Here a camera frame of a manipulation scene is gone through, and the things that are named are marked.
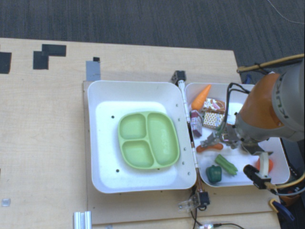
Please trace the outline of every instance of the black cable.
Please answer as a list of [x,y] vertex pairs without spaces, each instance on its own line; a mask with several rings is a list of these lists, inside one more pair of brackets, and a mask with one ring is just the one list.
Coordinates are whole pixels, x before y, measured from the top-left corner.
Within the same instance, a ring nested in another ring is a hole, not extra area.
[[[256,71],[256,70],[263,70],[265,72],[268,72],[268,71],[265,70],[265,68],[279,68],[279,67],[289,66],[289,65],[292,65],[292,64],[297,64],[297,63],[300,63],[303,60],[303,58],[304,58],[304,55],[300,54],[300,57],[297,57],[297,58],[294,58],[294,59],[286,59],[286,60],[283,60],[282,62],[275,61],[275,62],[262,63],[262,64],[264,64],[263,67],[259,63],[254,63],[254,65],[252,65],[252,66],[242,66],[241,68],[243,68],[243,69],[241,71],[237,70],[237,72],[239,74],[244,73],[244,72]],[[252,69],[252,70],[247,70],[246,69],[247,67],[254,67],[254,66],[257,66],[257,68]]]
[[203,208],[198,208],[200,211],[205,211],[206,210],[206,206],[204,206]]
[[231,226],[236,226],[236,227],[238,227],[240,229],[244,229],[240,225],[237,225],[237,224],[234,224],[234,223],[218,223],[218,224],[213,224],[214,228],[220,227],[220,226],[223,226],[223,225],[231,225]]
[[201,224],[199,221],[197,221],[197,208],[195,209],[195,216],[193,215],[192,212],[191,212],[191,215],[192,215],[192,218],[194,219],[193,229],[195,229],[196,223],[197,223],[199,226],[202,226],[202,224]]
[[[235,86],[238,86],[240,87],[242,90],[239,90],[239,89],[231,89],[231,87],[235,85]],[[228,85],[228,88],[227,88],[227,96],[226,96],[226,102],[227,102],[227,107],[225,109],[225,113],[224,113],[224,124],[227,123],[227,119],[228,119],[228,112],[229,112],[229,103],[230,103],[230,95],[231,95],[231,92],[232,91],[237,91],[237,92],[241,92],[241,93],[245,93],[245,94],[249,94],[250,91],[243,88],[243,86],[241,86],[240,84],[237,84],[237,83],[230,83]]]
[[269,71],[267,71],[267,70],[262,71],[262,70],[260,70],[260,69],[253,70],[253,72],[258,72],[258,73],[261,73],[261,74],[263,74],[263,75],[267,75],[267,74],[269,74],[269,73],[270,73],[270,72],[269,72]]
[[191,192],[191,195],[189,196],[189,198],[196,193],[196,190],[197,190],[197,186],[196,185],[192,186],[192,192]]
[[258,66],[258,68],[259,68],[258,70],[259,70],[259,71],[264,72],[265,74],[269,74],[269,73],[270,73],[269,71],[265,70],[265,69],[261,66],[260,63],[254,63],[254,64],[256,64],[256,65]]

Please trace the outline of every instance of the beige tabletop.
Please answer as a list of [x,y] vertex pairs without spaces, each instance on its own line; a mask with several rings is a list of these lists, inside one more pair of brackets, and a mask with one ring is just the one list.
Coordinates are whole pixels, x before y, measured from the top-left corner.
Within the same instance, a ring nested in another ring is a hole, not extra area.
[[[67,55],[49,57],[48,70],[34,70],[33,51],[41,51],[42,44],[66,45]],[[90,209],[83,105],[86,61],[101,59],[103,80],[168,82],[175,70],[184,70],[187,83],[240,82],[232,51],[1,38],[0,52],[12,53],[10,73],[0,74],[0,199],[11,201],[0,207],[0,228],[6,229],[71,229],[73,213]],[[254,186],[204,188],[211,205],[198,215],[201,223],[280,228],[268,206],[275,198],[271,193]],[[179,195],[167,193],[169,198]],[[131,221],[126,217],[136,217],[135,205],[122,212],[107,201],[108,214],[92,211],[93,228],[192,228],[187,213],[177,215],[176,208],[162,213],[166,216],[157,212],[158,199],[154,210]],[[98,204],[107,211],[106,205]],[[107,223],[98,225],[98,217]]]

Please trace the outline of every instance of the white plastic tray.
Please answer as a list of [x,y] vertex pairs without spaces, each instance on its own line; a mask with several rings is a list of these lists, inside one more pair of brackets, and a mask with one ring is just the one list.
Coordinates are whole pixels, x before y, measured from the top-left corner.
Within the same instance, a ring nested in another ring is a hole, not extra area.
[[[187,189],[196,181],[182,96],[172,83],[96,81],[88,88],[92,182],[103,193]],[[167,114],[180,145],[178,161],[167,168],[140,170],[125,163],[118,123],[138,111]]]
[[[191,109],[191,103],[198,93],[207,85],[207,83],[191,83],[185,88],[185,94],[189,109]],[[226,101],[227,84],[211,84],[212,87],[209,92],[209,98],[214,98],[222,101]],[[251,90],[253,85],[243,85],[247,90]],[[243,103],[247,98],[246,94],[240,92],[232,92],[230,96],[229,104],[229,116],[228,123],[235,123],[235,112],[239,112]],[[194,137],[195,146],[200,145],[200,141],[206,139],[206,137],[212,132],[212,129],[203,127],[203,135],[201,137]],[[269,173],[272,178],[271,182],[274,184],[285,183],[289,179],[289,167],[286,161],[286,157],[279,138],[270,138],[268,141],[260,143],[260,146],[265,151],[273,151],[270,158],[274,161],[274,167]],[[219,183],[211,184],[207,179],[205,170],[211,165],[217,165],[214,160],[218,154],[223,155],[229,162],[233,163],[238,169],[236,176],[231,176],[223,171],[222,180]],[[252,185],[253,182],[243,173],[245,165],[253,165],[258,160],[258,156],[252,156],[241,148],[231,149],[224,145],[223,150],[206,150],[197,154],[198,163],[200,167],[200,174],[205,183],[213,187],[228,187],[228,186],[245,186]]]

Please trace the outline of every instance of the snack package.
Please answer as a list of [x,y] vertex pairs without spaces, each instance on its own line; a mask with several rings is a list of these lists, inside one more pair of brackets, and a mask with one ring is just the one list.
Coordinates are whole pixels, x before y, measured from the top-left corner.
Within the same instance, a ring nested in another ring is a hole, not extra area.
[[195,136],[202,136],[202,117],[197,110],[191,111],[191,128]]
[[206,98],[201,112],[212,112],[217,114],[225,113],[225,102],[213,98]]
[[203,119],[203,126],[210,129],[216,129],[217,127],[220,126],[223,119],[224,119],[224,114],[205,112]]

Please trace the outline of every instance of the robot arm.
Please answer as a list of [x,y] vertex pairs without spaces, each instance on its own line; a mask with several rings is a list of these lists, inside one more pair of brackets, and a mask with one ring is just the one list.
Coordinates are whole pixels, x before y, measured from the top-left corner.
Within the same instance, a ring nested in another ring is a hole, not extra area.
[[235,126],[243,143],[270,137],[304,139],[304,59],[282,75],[263,77],[236,116]]

